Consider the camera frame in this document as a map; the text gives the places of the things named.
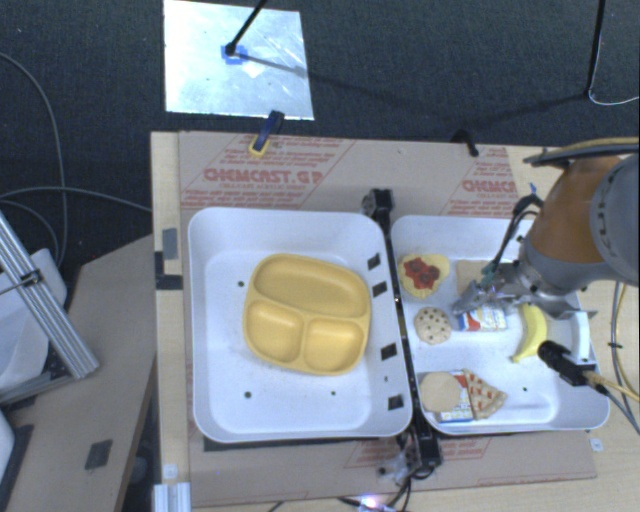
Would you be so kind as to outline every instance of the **blue clip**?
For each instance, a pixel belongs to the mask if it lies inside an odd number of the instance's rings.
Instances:
[[[249,56],[247,49],[241,45],[236,46],[236,52],[233,55],[227,55],[225,52],[225,45],[222,45],[220,47],[220,54],[222,55],[224,61],[232,66],[242,64],[247,60],[247,57]]]
[[[265,121],[260,133],[256,135],[249,144],[249,153],[253,156],[261,157],[269,147],[269,136],[278,133],[284,121],[284,114],[277,110],[272,110]]]

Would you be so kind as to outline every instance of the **dark floor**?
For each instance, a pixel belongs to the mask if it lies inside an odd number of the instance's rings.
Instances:
[[[254,5],[238,0],[233,5]],[[301,13],[315,121],[284,134],[448,141],[459,128],[481,143],[557,146],[638,135],[638,102],[601,107],[583,96],[597,0],[272,0]],[[594,93],[638,94],[640,2],[610,0]],[[0,53],[22,64],[51,101],[66,183],[150,205],[149,134],[258,131],[258,119],[164,110],[162,0],[4,0]],[[44,103],[0,59],[0,196],[59,185]],[[61,198],[13,198],[61,236]],[[147,213],[69,199],[63,275],[151,232]],[[47,231],[0,204],[30,250]]]

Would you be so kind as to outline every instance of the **yellow plate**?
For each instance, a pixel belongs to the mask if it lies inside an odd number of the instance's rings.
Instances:
[[[244,337],[258,357],[316,375],[358,364],[369,338],[369,289],[354,272],[325,261],[275,254],[253,271]]]

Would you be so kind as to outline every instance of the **toy banana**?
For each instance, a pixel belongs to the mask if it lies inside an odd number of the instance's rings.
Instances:
[[[530,304],[523,304],[521,310],[524,317],[525,337],[519,352],[511,358],[514,363],[519,363],[525,357],[535,356],[538,353],[538,347],[547,339],[547,321],[542,310]]]

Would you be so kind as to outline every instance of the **silver metal sheet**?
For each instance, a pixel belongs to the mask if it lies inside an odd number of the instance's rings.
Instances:
[[[229,58],[248,7],[165,0],[169,112],[313,120],[300,14],[263,9]]]

